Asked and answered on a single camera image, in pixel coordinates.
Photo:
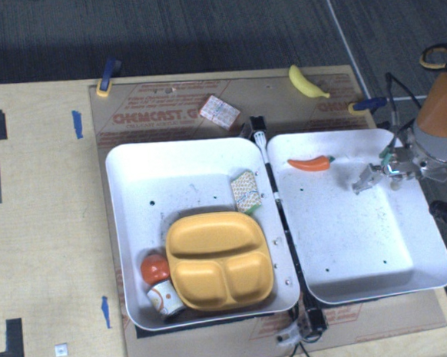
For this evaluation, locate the white can with orange print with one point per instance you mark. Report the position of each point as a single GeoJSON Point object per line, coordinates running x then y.
{"type": "Point", "coordinates": [166, 298]}

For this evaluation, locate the white orange patterned carton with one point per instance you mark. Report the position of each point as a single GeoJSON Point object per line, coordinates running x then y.
{"type": "Point", "coordinates": [219, 112]}

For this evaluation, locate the orange round fruit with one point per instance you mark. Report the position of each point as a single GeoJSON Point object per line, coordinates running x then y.
{"type": "Point", "coordinates": [154, 268]}

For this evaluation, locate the white plastic tray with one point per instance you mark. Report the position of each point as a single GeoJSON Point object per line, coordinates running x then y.
{"type": "Point", "coordinates": [351, 233]}
{"type": "Point", "coordinates": [176, 170]}

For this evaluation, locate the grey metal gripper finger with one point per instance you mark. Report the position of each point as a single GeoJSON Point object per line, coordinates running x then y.
{"type": "Point", "coordinates": [395, 185]}
{"type": "Point", "coordinates": [367, 180]}

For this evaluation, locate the brown cardboard board red print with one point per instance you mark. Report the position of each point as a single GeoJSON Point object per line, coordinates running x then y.
{"type": "Point", "coordinates": [153, 114]}

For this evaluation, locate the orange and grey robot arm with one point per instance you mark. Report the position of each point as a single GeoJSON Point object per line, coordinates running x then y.
{"type": "Point", "coordinates": [438, 118]}

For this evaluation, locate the thin black and white rod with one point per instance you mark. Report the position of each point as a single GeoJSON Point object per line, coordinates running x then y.
{"type": "Point", "coordinates": [284, 219]}

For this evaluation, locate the black cylinder on white bracket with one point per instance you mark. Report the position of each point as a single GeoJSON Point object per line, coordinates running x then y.
{"type": "Point", "coordinates": [445, 212]}

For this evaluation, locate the white yellow patterned green packet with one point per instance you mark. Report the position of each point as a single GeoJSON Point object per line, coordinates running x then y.
{"type": "Point", "coordinates": [245, 191]}

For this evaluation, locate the yellow banana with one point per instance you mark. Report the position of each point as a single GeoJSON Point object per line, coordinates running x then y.
{"type": "Point", "coordinates": [305, 84]}

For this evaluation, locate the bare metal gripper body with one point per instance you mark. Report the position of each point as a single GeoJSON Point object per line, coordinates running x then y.
{"type": "Point", "coordinates": [405, 164]}

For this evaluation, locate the orange divided plate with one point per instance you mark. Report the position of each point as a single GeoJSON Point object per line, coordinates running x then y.
{"type": "Point", "coordinates": [218, 259]}

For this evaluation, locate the orange carrot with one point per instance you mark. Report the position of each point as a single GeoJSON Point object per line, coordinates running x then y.
{"type": "Point", "coordinates": [309, 164]}

